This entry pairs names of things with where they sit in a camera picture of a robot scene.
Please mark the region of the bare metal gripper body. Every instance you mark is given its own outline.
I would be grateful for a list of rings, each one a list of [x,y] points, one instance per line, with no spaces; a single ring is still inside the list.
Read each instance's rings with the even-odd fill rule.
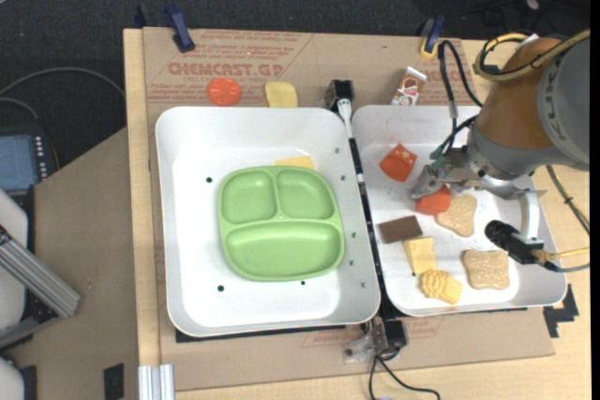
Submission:
[[[442,158],[438,178],[458,191],[469,188],[509,193],[514,176],[494,166],[474,146],[452,148]]]

